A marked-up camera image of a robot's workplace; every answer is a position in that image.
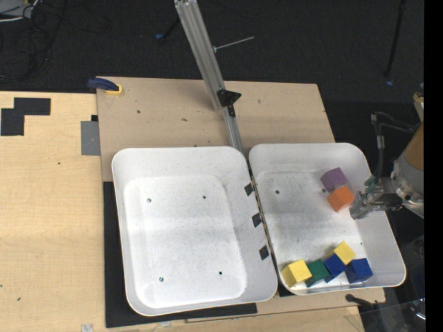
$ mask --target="cube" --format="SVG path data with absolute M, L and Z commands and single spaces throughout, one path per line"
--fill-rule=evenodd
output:
M 333 278 L 337 277 L 346 270 L 346 265 L 334 253 L 323 261 L 329 275 L 325 278 L 325 282 L 329 283 Z
M 342 241 L 335 249 L 327 253 L 326 257 L 336 254 L 341 261 L 347 265 L 355 258 L 355 252 L 349 247 L 349 245 Z
M 282 276 L 289 288 L 292 288 L 297 283 L 303 282 L 312 277 L 307 264 L 303 259 L 288 264 L 282 270 Z
M 346 277 L 351 284 L 365 282 L 371 276 L 372 269 L 366 258 L 353 259 L 346 267 Z
M 346 176 L 340 167 L 329 170 L 320 179 L 328 192 L 332 192 L 347 183 Z
M 312 277 L 305 282 L 308 288 L 315 283 L 323 281 L 324 278 L 329 277 L 329 271 L 321 259 L 307 264 L 307 267 L 312 274 Z
M 335 212 L 341 212 L 348 209 L 354 202 L 355 196 L 347 186 L 342 186 L 334 190 L 328 197 L 327 201 Z

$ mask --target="white tray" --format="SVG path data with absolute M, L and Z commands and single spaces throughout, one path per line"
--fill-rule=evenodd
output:
M 321 176 L 335 167 L 341 167 L 352 192 L 364 191 L 370 170 L 360 149 L 346 143 L 257 145 L 249 160 L 279 272 L 298 259 L 321 259 L 346 241 L 356 258 L 368 259 L 374 273 L 365 283 L 349 284 L 342 273 L 309 288 L 305 283 L 288 288 L 280 275 L 289 291 L 306 295 L 404 281 L 406 269 L 386 213 L 354 220 L 349 210 L 333 211 L 322 191 Z
M 269 299 L 278 278 L 232 147 L 124 149 L 112 162 L 126 295 L 141 315 Z

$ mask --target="black bracket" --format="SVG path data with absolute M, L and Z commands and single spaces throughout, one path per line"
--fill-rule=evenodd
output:
M 222 107 L 228 107 L 228 112 L 231 117 L 235 117 L 234 103 L 237 101 L 241 93 L 228 91 L 228 90 L 218 90 L 217 96 Z

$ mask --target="black mat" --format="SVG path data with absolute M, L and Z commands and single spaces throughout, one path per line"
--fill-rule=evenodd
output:
M 170 320 L 257 313 L 257 306 L 255 304 L 205 308 L 155 317 L 145 317 L 132 310 L 125 294 L 116 197 L 112 182 L 103 183 L 103 196 L 105 201 L 105 312 L 107 328 Z

